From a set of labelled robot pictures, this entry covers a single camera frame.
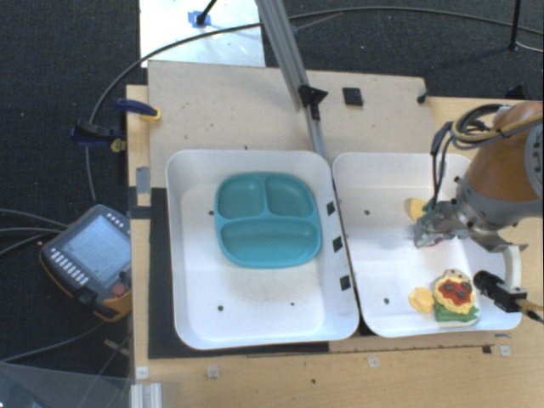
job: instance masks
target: black bracket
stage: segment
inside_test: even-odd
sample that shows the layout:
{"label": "black bracket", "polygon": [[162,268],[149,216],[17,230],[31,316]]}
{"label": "black bracket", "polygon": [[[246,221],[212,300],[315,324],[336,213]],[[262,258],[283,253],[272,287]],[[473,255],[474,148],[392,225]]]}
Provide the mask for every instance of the black bracket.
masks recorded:
{"label": "black bracket", "polygon": [[328,95],[329,93],[327,91],[322,91],[317,88],[312,88],[308,85],[301,85],[301,87],[298,89],[298,95],[300,95],[300,99],[303,102],[304,107],[310,106],[310,110],[312,113],[312,119],[316,121],[320,121],[320,109],[319,109],[319,103],[323,101],[323,99]]}

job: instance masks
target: toy food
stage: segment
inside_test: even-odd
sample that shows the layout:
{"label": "toy food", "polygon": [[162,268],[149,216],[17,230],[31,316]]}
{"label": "toy food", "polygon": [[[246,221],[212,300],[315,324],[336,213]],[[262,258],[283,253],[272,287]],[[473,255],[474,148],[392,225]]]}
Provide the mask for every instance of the toy food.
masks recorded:
{"label": "toy food", "polygon": [[416,287],[408,297],[410,305],[420,313],[431,313],[434,306],[433,293],[425,287]]}
{"label": "toy food", "polygon": [[434,317],[438,322],[457,320],[470,322],[478,319],[474,306],[476,295],[465,274],[457,269],[448,269],[434,284]]}

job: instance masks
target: yellow clamp pad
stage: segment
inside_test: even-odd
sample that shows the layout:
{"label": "yellow clamp pad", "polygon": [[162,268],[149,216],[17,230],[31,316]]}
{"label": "yellow clamp pad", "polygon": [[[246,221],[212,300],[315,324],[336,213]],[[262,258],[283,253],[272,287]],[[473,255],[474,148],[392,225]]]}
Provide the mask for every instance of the yellow clamp pad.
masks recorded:
{"label": "yellow clamp pad", "polygon": [[156,110],[156,115],[155,116],[152,116],[152,115],[140,115],[139,119],[144,120],[144,121],[150,121],[150,122],[159,121],[161,119],[161,116],[162,116],[161,109],[159,109],[158,107],[154,107],[153,109]]}

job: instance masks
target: wooden table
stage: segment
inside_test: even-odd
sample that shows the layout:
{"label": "wooden table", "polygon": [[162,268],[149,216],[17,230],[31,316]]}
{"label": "wooden table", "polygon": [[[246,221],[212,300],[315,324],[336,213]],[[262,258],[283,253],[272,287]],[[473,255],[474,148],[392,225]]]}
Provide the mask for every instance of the wooden table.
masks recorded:
{"label": "wooden table", "polygon": [[[148,88],[130,86],[127,96],[146,101]],[[428,97],[427,102],[440,126],[495,101]],[[150,164],[150,124],[128,114],[127,131],[129,183],[135,186],[136,170]],[[150,205],[145,193],[137,200]],[[139,383],[162,383],[166,407],[540,406],[544,400],[544,331],[527,318],[502,334],[354,337],[332,343],[326,354],[150,360],[150,221],[133,219],[131,228],[134,373]],[[523,285],[542,303],[541,219],[526,219],[503,235],[530,244],[522,254]],[[218,367],[218,377],[208,376],[209,366]]]}

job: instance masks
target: white tray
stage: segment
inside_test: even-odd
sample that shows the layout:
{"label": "white tray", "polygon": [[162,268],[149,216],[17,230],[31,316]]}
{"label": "white tray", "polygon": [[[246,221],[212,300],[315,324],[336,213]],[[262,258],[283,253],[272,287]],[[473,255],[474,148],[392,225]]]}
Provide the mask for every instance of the white tray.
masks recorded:
{"label": "white tray", "polygon": [[[322,245],[300,266],[249,269],[221,252],[210,213],[219,185],[237,173],[288,173],[313,192]],[[332,175],[309,151],[186,150],[167,164],[173,307],[179,337],[195,349],[339,340],[359,324]]]}
{"label": "white tray", "polygon": [[[467,158],[450,155],[441,200],[455,196],[455,176],[468,167]],[[408,295],[417,286],[431,288],[446,269],[472,277],[488,270],[504,279],[502,255],[470,241],[443,241],[416,249],[414,223],[406,202],[427,201],[433,194],[431,157],[422,154],[346,153],[333,165],[354,277],[365,323],[378,335],[403,337],[439,332],[494,331],[514,328],[520,313],[508,314],[476,292],[479,319],[472,326],[448,327],[433,314],[415,311]]]}

